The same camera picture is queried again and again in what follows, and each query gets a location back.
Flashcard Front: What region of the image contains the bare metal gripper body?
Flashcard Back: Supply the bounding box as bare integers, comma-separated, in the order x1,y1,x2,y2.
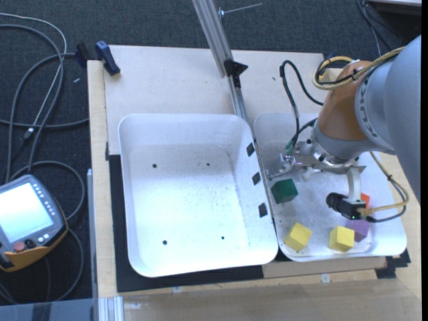
283,140,366,176

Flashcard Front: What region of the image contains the green cube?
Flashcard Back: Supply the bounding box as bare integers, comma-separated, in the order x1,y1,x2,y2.
270,178,299,204

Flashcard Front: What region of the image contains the white plastic tray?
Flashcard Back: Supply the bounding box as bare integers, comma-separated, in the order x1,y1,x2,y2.
117,113,279,278
253,112,408,263

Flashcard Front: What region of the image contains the yellow cube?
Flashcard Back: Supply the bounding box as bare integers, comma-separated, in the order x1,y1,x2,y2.
328,225,355,253
284,222,313,251

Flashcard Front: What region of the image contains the purple cube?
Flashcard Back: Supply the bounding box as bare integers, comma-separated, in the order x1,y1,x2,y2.
345,218,370,243

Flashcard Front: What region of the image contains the pale wood board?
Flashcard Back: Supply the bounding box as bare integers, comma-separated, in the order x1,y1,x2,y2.
103,44,391,279

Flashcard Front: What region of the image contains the black cylinder on white bracket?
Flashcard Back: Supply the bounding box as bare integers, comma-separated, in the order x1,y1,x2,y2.
326,167,368,221

